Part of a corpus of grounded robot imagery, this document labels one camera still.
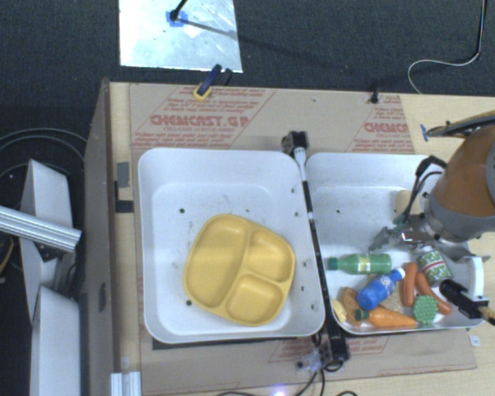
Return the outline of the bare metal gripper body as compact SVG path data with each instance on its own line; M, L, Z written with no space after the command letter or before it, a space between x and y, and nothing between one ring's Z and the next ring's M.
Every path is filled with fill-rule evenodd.
M397 241L416 252L425 246L438 250L441 255L452 261L460 262L468 257L478 257L487 262L490 255L471 251L468 240L452 232L425 214L412 214L397 232Z

